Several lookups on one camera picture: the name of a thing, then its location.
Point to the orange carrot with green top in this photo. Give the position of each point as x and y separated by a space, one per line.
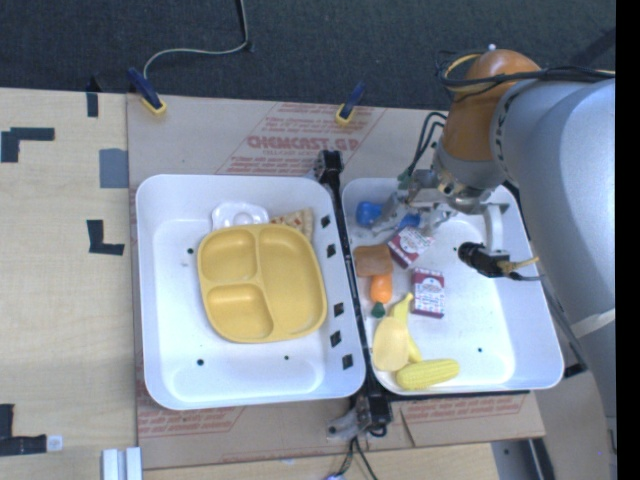
381 288

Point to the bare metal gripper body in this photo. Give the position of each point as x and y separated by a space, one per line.
450 194

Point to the yellow corn cob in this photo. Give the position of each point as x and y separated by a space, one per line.
427 374

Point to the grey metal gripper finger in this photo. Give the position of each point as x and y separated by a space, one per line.
435 218
392 210

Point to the yellow divided plate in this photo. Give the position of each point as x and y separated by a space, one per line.
280 263

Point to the small dark blue toy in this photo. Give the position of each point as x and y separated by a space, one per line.
410 221

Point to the thin black rod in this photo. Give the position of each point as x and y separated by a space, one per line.
350 273

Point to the brown toy bread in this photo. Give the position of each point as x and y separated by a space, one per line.
372 259

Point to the yellow banana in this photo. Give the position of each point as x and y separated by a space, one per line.
401 308

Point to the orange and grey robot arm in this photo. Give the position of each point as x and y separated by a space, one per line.
560 178

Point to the white plastic tray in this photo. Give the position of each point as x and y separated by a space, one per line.
490 328
170 318

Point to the brown cardboard board red print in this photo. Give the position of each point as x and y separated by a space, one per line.
200 133

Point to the black cylinder on white bracket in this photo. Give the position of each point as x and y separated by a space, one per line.
482 257

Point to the blue rounded toy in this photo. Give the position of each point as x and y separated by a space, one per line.
367 213

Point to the red and white carton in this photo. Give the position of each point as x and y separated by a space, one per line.
407 248
428 293

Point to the toy pizza slice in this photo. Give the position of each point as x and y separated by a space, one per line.
299 219

